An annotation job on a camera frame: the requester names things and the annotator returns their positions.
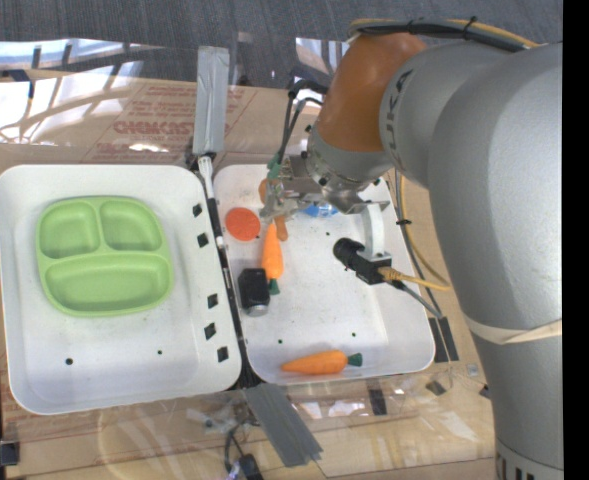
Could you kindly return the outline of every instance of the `wire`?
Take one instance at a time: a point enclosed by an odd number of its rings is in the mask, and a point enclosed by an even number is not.
[[[405,218],[406,215],[406,203],[405,203],[405,176],[401,176],[401,180],[400,180],[400,190],[399,190],[399,206],[401,209],[401,215],[403,216],[402,219],[405,222],[408,222],[407,219]],[[407,240],[409,241],[409,243],[412,245],[412,249],[414,250],[414,252],[416,253],[416,256],[418,256],[418,258],[421,260],[421,262],[423,263],[423,266],[430,271],[430,273],[436,277],[439,281],[441,281],[442,283],[445,283],[449,286],[449,283],[447,282],[447,279],[445,279],[441,274],[439,274],[431,265],[430,263],[425,259],[425,256],[423,256],[421,254],[421,251],[419,250],[418,247],[416,247],[416,242],[414,242],[414,237],[412,236],[412,233],[409,229],[409,227],[405,226],[404,227],[405,232],[407,234]]]
[[[452,287],[448,285],[441,285],[432,283],[430,281],[426,281],[420,277],[408,276],[407,274],[403,274],[398,270],[393,269],[392,267],[380,267],[378,269],[379,274],[383,276],[383,279],[388,281],[410,281],[412,283],[420,284],[421,286],[425,286],[427,288],[432,288],[433,290],[440,290],[440,291],[448,291],[451,290]]]
[[[465,39],[510,52],[539,46],[538,43],[511,32],[478,23],[475,17],[469,20],[418,19],[407,22],[392,19],[359,19],[353,21],[348,28],[348,36],[350,37],[357,33],[385,35],[398,32],[445,39]]]
[[[241,447],[239,446],[238,441],[234,437],[236,430],[240,426],[241,426],[241,423],[237,423],[236,425],[234,425],[229,430],[229,432],[227,433],[227,436],[225,437],[225,456],[224,456],[223,460],[225,463],[225,469],[228,473],[230,471],[232,471],[232,463],[230,462],[230,447],[232,446],[232,441],[234,441],[234,444],[236,445],[236,449],[238,450],[238,452],[241,454],[241,456],[243,456],[243,450],[241,450]]]
[[[439,309],[436,309],[434,306],[432,306],[423,297],[421,297],[418,293],[416,293],[409,286],[407,286],[403,281],[389,281],[389,284],[391,284],[394,288],[398,290],[403,290],[404,292],[414,297],[417,301],[423,304],[423,306],[425,306],[425,309],[432,313],[436,318],[443,318],[443,313],[441,313]]]
[[[311,89],[319,94],[327,94],[327,87],[317,84],[316,82],[313,82],[311,80],[304,79],[296,82],[288,91],[287,109],[285,110],[285,123],[283,124],[283,139],[281,140],[281,147],[279,148],[277,153],[277,161],[279,165],[283,163],[283,158],[285,157],[285,148],[287,147],[287,143],[289,142],[292,136],[292,132],[294,131],[294,125],[296,124],[299,115],[303,111],[303,108],[305,108],[305,105],[308,102],[312,102],[321,106],[323,105],[323,102],[316,98],[303,98],[298,102],[296,106],[296,111],[290,119],[292,107],[294,106],[294,100],[296,99],[296,96],[298,95],[299,91],[301,91],[302,89]]]
[[[397,169],[396,170],[396,200],[397,201],[401,201],[401,189],[400,189],[401,181],[402,181],[401,173]],[[398,206],[397,207],[397,215],[399,218],[399,222],[407,221],[407,216],[405,214],[405,208],[400,203],[397,206]],[[412,246],[412,242],[410,242],[410,240],[408,238],[407,226],[405,226],[405,225],[401,226],[401,234],[403,235],[403,239],[405,240],[405,243],[407,245],[407,252],[410,255],[410,259],[412,260],[412,264],[414,265],[414,269],[418,273],[419,277],[421,277],[421,279],[425,279],[425,275],[423,274],[423,269],[421,268],[421,264],[418,262],[418,260],[416,258],[416,254],[414,252],[414,247]],[[439,304],[438,304],[436,298],[434,297],[432,290],[428,287],[425,287],[425,291],[427,292],[428,297],[432,301],[434,308],[436,308],[436,310],[442,314],[441,308],[439,307]]]
[[[241,427],[245,423],[249,423],[250,425],[252,425],[254,427],[260,426],[258,421],[256,421],[256,419],[254,419],[253,416],[250,416],[250,417],[245,418],[240,423],[237,423],[229,430],[229,432],[227,433],[227,437],[225,438],[225,456],[224,456],[225,469],[227,470],[228,473],[230,473],[232,471],[232,463],[230,462],[230,448],[232,447],[232,443],[234,443],[234,446],[236,446],[236,450],[238,451],[238,453],[240,454],[241,457],[243,457],[245,455],[245,453],[243,452],[243,449],[241,448],[241,445],[236,440],[236,437],[234,437],[234,435],[236,434],[236,431],[239,429],[239,427]]]

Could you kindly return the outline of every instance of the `black cable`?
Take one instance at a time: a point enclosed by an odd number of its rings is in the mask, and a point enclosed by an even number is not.
[[[225,463],[225,469],[227,470],[228,473],[230,471],[232,471],[232,463],[230,462],[230,448],[232,447],[232,443],[234,443],[234,445],[236,446],[236,450],[238,451],[240,456],[241,457],[245,456],[245,453],[243,452],[241,445],[236,440],[236,437],[234,437],[238,428],[241,425],[244,425],[245,423],[249,423],[250,425],[252,425],[254,427],[260,426],[258,421],[253,419],[253,417],[249,417],[249,418],[246,418],[245,420],[243,420],[241,423],[237,423],[229,430],[229,432],[227,433],[227,436],[225,438],[225,454],[224,454],[224,459],[223,459],[224,463]]]
[[[353,22],[348,29],[348,36],[356,33],[368,35],[385,35],[397,32],[407,32],[412,35],[424,35],[441,39],[464,39],[493,46],[509,52],[517,52],[527,49],[527,46],[515,38],[495,34],[488,30],[474,28],[471,25],[476,21],[473,17],[466,24],[455,23],[447,20],[410,20],[402,22],[396,20]]]
[[[278,150],[278,163],[279,165],[283,164],[283,158],[285,157],[285,148],[287,147],[287,143],[289,142],[290,138],[292,137],[292,132],[294,131],[294,125],[296,125],[296,121],[305,106],[305,103],[312,102],[316,103],[317,105],[323,106],[323,102],[317,100],[316,98],[307,97],[303,98],[299,102],[299,106],[297,107],[294,115],[290,119],[290,114],[292,113],[292,106],[294,105],[294,99],[298,95],[301,89],[312,89],[315,92],[319,92],[321,94],[327,93],[327,88],[317,84],[316,82],[310,82],[308,80],[299,80],[292,89],[290,89],[287,93],[288,101],[287,101],[287,109],[285,110],[285,123],[283,124],[283,139],[281,140],[281,147]]]
[[[409,286],[407,286],[403,281],[390,281],[390,284],[398,289],[398,290],[402,290],[406,293],[408,293],[409,295],[411,295],[412,297],[414,297],[417,301],[419,301],[423,306],[425,306],[425,309],[427,309],[430,313],[432,313],[433,315],[438,315],[438,314],[443,314],[440,310],[436,310],[434,307],[432,307],[429,302],[427,302],[423,297],[421,297],[418,293],[416,293],[414,290],[412,290]]]
[[[223,461],[225,464],[225,470],[228,473],[230,471],[232,471],[232,464],[230,463],[230,447],[232,446],[232,440],[236,444],[236,448],[237,448],[238,452],[241,454],[241,456],[243,456],[243,450],[241,450],[241,447],[239,446],[238,441],[234,438],[234,434],[236,433],[236,430],[240,426],[241,426],[240,423],[237,423],[236,425],[234,425],[229,430],[229,432],[227,433],[227,436],[225,437],[225,455],[224,455]]]
[[[288,93],[287,98],[287,109],[285,110],[285,123],[283,123],[283,138],[281,139],[281,147],[278,150],[278,163],[283,163],[283,157],[285,156],[285,148],[290,138],[290,114],[292,113],[292,105],[294,104],[294,98],[296,94],[292,95],[292,92]]]

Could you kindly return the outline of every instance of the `green plate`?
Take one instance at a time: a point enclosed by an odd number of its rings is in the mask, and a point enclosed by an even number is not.
[[[150,309],[170,294],[174,283],[156,214],[129,197],[51,204],[38,220],[36,258],[49,301],[75,316]]]

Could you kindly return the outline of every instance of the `toy carrot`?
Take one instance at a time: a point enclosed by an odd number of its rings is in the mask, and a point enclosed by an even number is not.
[[[340,373],[348,365],[361,366],[363,356],[353,354],[347,356],[340,350],[326,350],[305,357],[300,357],[283,363],[281,370],[284,372],[307,373],[311,375],[323,375],[328,373]]]
[[[265,270],[265,275],[269,281],[270,294],[276,295],[280,293],[276,280],[283,274],[283,253],[276,235],[276,225],[274,222],[271,222],[267,227],[261,267]]]

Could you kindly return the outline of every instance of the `gray carpet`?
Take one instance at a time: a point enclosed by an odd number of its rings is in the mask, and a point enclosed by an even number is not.
[[[0,0],[0,40],[222,46],[234,48],[252,84],[284,87],[296,37],[344,40],[357,18],[471,16],[536,42],[562,40],[563,0]],[[252,43],[239,46],[239,32]],[[157,64],[159,72],[147,74],[189,78],[194,62]]]

